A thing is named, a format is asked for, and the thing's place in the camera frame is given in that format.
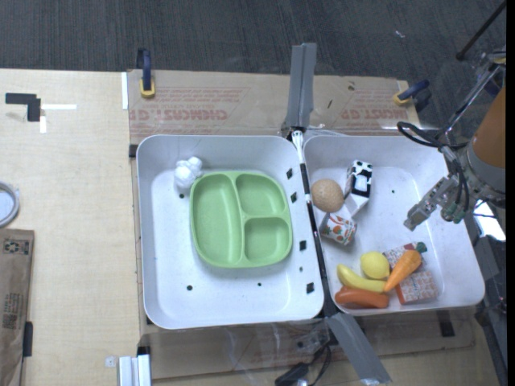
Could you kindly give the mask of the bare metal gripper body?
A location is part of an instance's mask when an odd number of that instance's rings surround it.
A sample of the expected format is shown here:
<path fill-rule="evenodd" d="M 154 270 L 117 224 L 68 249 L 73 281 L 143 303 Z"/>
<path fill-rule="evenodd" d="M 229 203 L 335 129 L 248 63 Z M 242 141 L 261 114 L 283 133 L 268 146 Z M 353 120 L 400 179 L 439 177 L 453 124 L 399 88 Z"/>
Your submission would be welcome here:
<path fill-rule="evenodd" d="M 505 194 L 482 181 L 469 169 L 451 169 L 439 198 L 440 215 L 444 220 L 463 220 L 481 203 L 505 207 Z"/>

